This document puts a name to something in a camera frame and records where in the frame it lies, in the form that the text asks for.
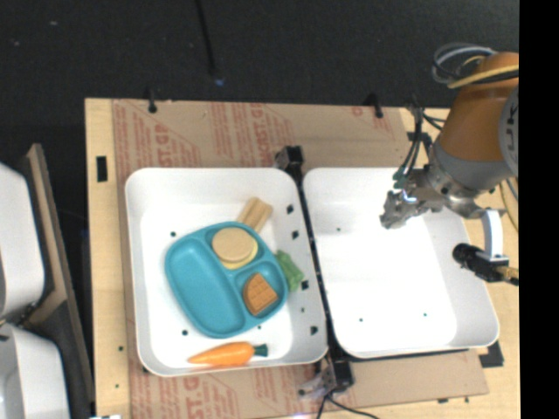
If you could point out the brown waffle slice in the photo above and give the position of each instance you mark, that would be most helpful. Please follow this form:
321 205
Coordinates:
260 294

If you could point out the orange carrot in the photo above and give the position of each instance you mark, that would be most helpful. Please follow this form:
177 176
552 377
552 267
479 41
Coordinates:
225 355

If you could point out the white plastic tray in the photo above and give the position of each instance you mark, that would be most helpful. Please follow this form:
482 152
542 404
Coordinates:
174 190
393 286

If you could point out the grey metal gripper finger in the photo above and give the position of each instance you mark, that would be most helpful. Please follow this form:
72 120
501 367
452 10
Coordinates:
390 218
404 203

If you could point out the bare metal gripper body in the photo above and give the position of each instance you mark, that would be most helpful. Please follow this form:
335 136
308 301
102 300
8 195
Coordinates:
430 192

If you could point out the green lettuce leaf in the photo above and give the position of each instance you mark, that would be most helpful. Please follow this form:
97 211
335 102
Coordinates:
291 271

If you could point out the brown cardboard board red print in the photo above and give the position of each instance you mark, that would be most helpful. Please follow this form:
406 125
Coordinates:
244 133

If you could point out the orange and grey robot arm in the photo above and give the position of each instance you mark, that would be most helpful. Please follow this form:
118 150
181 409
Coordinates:
474 125

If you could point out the black cylinder on white bracket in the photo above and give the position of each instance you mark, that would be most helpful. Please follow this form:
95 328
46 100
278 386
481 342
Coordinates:
480 260

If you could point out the tan round biscuit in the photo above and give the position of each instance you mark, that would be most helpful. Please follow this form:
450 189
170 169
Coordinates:
233 245

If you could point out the blue divided plate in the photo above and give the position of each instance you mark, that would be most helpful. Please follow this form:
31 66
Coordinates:
198 286

